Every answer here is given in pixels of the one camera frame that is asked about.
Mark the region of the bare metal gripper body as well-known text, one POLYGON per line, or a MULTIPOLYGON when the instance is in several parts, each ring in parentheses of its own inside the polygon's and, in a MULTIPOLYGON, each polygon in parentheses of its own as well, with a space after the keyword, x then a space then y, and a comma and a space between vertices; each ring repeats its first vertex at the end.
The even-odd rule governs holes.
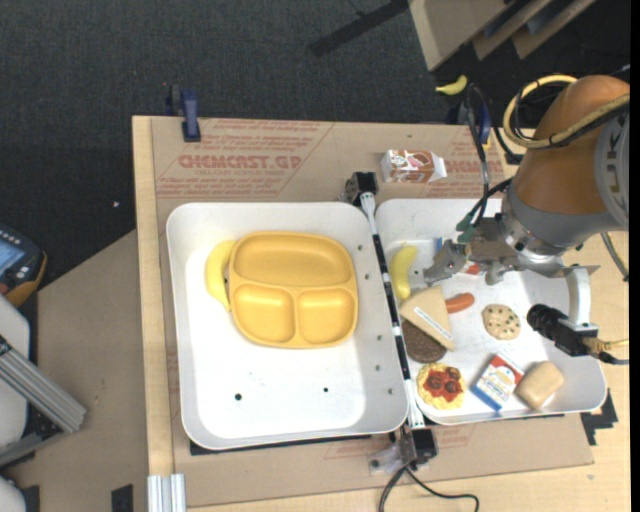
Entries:
POLYGON ((541 274, 556 274, 564 267, 561 248, 537 238, 515 220, 483 218, 466 245, 468 259, 485 271, 492 261, 541 274))

